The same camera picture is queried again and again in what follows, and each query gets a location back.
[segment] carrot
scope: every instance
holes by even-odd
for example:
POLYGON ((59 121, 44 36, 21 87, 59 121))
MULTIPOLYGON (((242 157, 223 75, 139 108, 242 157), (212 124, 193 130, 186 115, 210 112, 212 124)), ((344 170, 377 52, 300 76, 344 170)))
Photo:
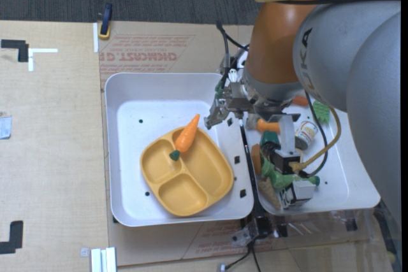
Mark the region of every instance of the carrot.
POLYGON ((304 96, 295 96, 292 100, 293 104, 297 104, 298 106, 308 106, 309 102, 306 97, 304 96))
POLYGON ((278 122, 266 122, 262 118, 259 118, 256 121, 256 129, 260 132, 265 131, 272 131, 272 132, 280 132, 279 123, 278 122))
POLYGON ((171 159, 177 161, 180 153, 187 152, 193 144, 194 137, 196 136, 198 121, 200 120, 200 114, 196 114, 193 119, 184 127, 181 134, 177 137, 175 150, 170 154, 171 159))

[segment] table surface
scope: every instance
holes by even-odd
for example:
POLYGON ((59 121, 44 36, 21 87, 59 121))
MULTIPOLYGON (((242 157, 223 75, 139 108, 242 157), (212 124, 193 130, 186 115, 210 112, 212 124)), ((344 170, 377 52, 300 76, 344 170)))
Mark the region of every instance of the table surface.
MULTIPOLYGON (((101 76, 93 26, 0 22, 0 39, 57 49, 35 53, 33 71, 17 61, 17 50, 0 49, 0 113, 12 117, 11 138, 0 140, 0 242, 8 241, 11 222, 24 222, 22 248, 0 255, 2 271, 90 271, 81 249, 109 247, 101 76)), ((222 53, 222 40, 216 47, 222 53)), ((374 219, 368 221, 367 240, 259 252, 261 270, 392 271, 379 226, 374 219)), ((118 270, 216 271, 220 263, 240 256, 118 270)), ((233 268, 255 269, 252 257, 233 268)))

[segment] toy can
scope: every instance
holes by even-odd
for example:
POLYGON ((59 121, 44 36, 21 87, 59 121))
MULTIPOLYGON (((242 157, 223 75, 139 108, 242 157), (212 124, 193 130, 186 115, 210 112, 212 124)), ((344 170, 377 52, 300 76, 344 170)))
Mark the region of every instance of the toy can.
POLYGON ((317 129, 315 124, 309 121, 303 121, 295 131, 295 147, 300 150, 306 150, 318 131, 319 129, 317 129))

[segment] yellow plate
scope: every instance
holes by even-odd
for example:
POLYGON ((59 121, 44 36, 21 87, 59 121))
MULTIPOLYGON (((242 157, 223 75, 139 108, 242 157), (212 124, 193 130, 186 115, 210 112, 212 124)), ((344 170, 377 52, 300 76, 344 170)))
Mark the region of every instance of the yellow plate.
POLYGON ((190 149, 177 161, 170 158, 175 140, 184 127, 168 132, 142 152, 143 177, 160 203, 174 215, 193 215, 218 200, 232 188, 233 170, 219 147, 198 128, 190 149))

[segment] can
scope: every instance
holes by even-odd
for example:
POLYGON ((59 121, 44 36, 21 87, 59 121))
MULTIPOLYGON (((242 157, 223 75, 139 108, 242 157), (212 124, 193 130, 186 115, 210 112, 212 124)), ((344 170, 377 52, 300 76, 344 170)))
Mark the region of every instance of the can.
POLYGON ((306 150, 318 132, 319 129, 317 129, 315 124, 307 120, 303 121, 295 131, 295 147, 300 150, 306 150))

